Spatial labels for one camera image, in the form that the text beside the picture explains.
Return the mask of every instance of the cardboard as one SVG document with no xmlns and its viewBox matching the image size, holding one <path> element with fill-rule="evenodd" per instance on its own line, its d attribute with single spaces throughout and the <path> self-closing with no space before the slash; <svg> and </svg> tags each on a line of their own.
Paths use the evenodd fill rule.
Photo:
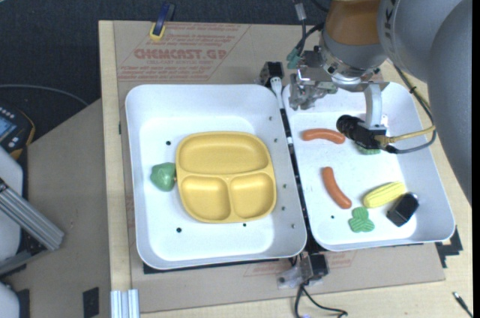
<svg viewBox="0 0 480 318">
<path fill-rule="evenodd" d="M 84 317 L 89 303 L 99 317 L 108 317 L 110 266 L 101 102 L 33 142 L 25 169 L 28 201 L 65 236 L 58 250 L 34 257 L 4 281 L 16 292 L 29 291 L 30 317 Z"/>
<path fill-rule="evenodd" d="M 121 130 L 125 96 L 143 83 L 254 83 L 265 62 L 284 62 L 301 37 L 299 26 L 167 23 L 164 39 L 149 38 L 150 22 L 114 21 Z M 305 45 L 311 50 L 318 35 Z M 283 84 L 292 71 L 285 69 Z M 134 201 L 126 132 L 121 134 L 132 286 L 142 313 L 294 296 L 279 289 L 286 259 L 145 273 L 135 243 Z M 325 252 L 330 273 L 312 293 L 333 293 L 445 279 L 435 244 Z"/>
</svg>

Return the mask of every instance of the black object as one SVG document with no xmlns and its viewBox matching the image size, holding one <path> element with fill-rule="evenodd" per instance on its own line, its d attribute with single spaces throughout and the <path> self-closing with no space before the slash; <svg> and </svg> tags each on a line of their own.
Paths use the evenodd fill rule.
<svg viewBox="0 0 480 318">
<path fill-rule="evenodd" d="M 164 28 L 164 23 L 172 20 L 173 14 L 175 13 L 175 8 L 176 6 L 174 4 L 171 4 L 167 1 L 162 4 L 160 14 L 158 14 L 157 22 L 151 31 L 153 35 L 160 36 L 162 29 Z"/>
<path fill-rule="evenodd" d="M 11 103 L 0 100 L 0 146 L 14 158 L 33 138 L 35 126 L 30 118 Z"/>
<path fill-rule="evenodd" d="M 272 87 L 272 84 L 270 83 L 272 77 L 278 77 L 280 79 L 284 77 L 284 66 L 282 65 L 282 62 L 265 62 L 260 71 L 259 83 L 267 89 L 270 89 Z"/>
<path fill-rule="evenodd" d="M 406 193 L 387 211 L 387 218 L 400 227 L 410 220 L 418 207 L 418 197 L 414 193 Z"/>
<path fill-rule="evenodd" d="M 455 227 L 455 231 L 453 235 L 450 237 L 450 243 L 444 244 L 443 242 L 435 242 L 436 250 L 438 251 L 438 256 L 440 258 L 440 262 L 442 263 L 442 267 L 444 269 L 447 268 L 447 256 L 452 255 L 460 255 L 460 252 L 464 249 L 462 242 L 460 240 L 460 236 L 458 235 L 457 227 Z"/>
<path fill-rule="evenodd" d="M 16 292 L 16 297 L 20 305 L 19 318 L 30 318 L 30 290 L 24 289 Z"/>
<path fill-rule="evenodd" d="M 83 318 L 96 317 L 100 313 L 98 287 L 87 290 L 83 293 Z"/>
<path fill-rule="evenodd" d="M 325 277 L 330 272 L 325 255 L 321 253 L 312 253 L 309 257 L 313 271 L 313 277 L 310 278 L 311 280 L 317 280 Z"/>
<path fill-rule="evenodd" d="M 380 142 L 375 139 L 375 136 L 385 135 L 386 130 L 368 130 L 362 127 L 360 122 L 363 122 L 360 118 L 342 115 L 337 120 L 337 129 L 364 149 L 381 149 Z"/>
</svg>

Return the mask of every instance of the metal bracket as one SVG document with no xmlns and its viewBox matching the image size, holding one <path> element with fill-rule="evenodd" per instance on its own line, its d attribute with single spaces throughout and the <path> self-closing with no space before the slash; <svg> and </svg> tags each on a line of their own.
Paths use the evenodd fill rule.
<svg viewBox="0 0 480 318">
<path fill-rule="evenodd" d="M 2 178 L 0 178 L 0 210 L 48 250 L 60 248 L 64 233 L 25 198 L 10 189 Z"/>
<path fill-rule="evenodd" d="M 310 257 L 302 258 L 292 268 L 280 273 L 277 276 L 277 287 L 281 289 L 295 289 L 301 284 L 307 282 L 314 276 L 314 270 L 310 262 Z"/>
<path fill-rule="evenodd" d="M 110 293 L 110 307 L 112 318 L 140 318 L 138 290 L 113 290 Z"/>
<path fill-rule="evenodd" d="M 370 82 L 364 91 L 367 113 L 364 125 L 368 130 L 377 129 L 382 122 L 382 90 L 379 83 Z"/>
</svg>

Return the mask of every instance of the gray object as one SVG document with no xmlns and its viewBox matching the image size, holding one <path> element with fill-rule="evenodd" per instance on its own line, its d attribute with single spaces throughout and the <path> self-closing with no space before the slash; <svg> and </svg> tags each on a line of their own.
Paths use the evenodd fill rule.
<svg viewBox="0 0 480 318">
<path fill-rule="evenodd" d="M 60 248 L 64 233 L 0 178 L 0 210 L 50 251 Z"/>
<path fill-rule="evenodd" d="M 442 147 L 472 203 L 473 0 L 382 0 L 380 42 L 395 66 L 427 83 Z"/>
<path fill-rule="evenodd" d="M 140 318 L 140 303 L 137 289 L 110 293 L 110 316 L 112 318 Z"/>
</svg>

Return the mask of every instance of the blue clip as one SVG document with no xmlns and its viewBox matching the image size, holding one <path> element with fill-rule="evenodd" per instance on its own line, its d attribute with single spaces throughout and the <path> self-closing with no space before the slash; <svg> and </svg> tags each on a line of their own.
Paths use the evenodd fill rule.
<svg viewBox="0 0 480 318">
<path fill-rule="evenodd" d="M 164 2 L 162 8 L 160 9 L 160 14 L 158 14 L 157 22 L 154 23 L 150 29 L 150 38 L 153 41 L 159 41 L 165 32 L 165 22 L 168 22 L 172 19 L 175 12 L 175 5 L 169 2 Z"/>
</svg>

